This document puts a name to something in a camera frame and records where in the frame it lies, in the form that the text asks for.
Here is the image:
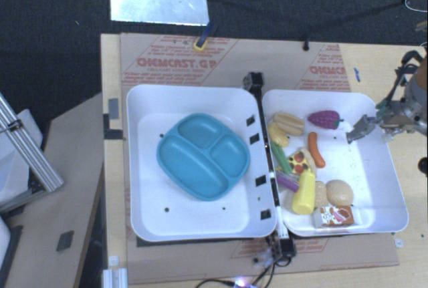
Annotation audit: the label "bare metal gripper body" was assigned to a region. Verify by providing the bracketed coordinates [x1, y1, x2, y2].
[377, 98, 428, 136]

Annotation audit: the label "purple grapes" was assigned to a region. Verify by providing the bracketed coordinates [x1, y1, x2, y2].
[307, 110, 345, 131]

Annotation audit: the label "white plastic tray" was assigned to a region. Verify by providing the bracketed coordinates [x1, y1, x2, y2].
[261, 89, 410, 238]
[126, 84, 279, 243]

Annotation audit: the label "orange sausage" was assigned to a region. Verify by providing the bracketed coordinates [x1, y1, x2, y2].
[307, 131, 326, 169]

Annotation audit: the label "beige round bread roll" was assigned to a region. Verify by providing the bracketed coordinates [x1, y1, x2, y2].
[325, 179, 355, 207]

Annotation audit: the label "pizza slice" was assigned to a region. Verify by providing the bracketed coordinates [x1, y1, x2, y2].
[286, 147, 318, 178]

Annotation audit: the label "tan ridged bread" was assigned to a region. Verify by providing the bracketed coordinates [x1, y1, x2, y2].
[273, 112, 306, 138]

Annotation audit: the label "beige bread slice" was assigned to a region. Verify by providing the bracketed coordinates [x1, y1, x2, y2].
[314, 180, 330, 209]

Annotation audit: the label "yellow corn cob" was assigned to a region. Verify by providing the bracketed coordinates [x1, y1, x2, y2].
[266, 122, 290, 148]

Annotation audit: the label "green pea pod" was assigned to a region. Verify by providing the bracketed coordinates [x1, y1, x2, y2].
[270, 140, 293, 174]

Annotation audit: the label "yellow bottle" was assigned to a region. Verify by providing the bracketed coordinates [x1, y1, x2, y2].
[291, 170, 317, 216]

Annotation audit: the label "purple packet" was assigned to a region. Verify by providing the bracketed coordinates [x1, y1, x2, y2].
[275, 172, 300, 194]

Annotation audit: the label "orange and white carton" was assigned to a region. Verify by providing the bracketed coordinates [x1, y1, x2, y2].
[312, 204, 363, 229]

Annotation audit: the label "thin black and white rod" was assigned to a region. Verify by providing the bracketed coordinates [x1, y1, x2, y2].
[253, 88, 289, 241]

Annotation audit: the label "blue divided plate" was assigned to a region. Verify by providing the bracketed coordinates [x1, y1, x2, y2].
[156, 112, 252, 202]

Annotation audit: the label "brown cardboard board red print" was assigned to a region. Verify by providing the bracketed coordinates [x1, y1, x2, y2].
[119, 32, 401, 285]

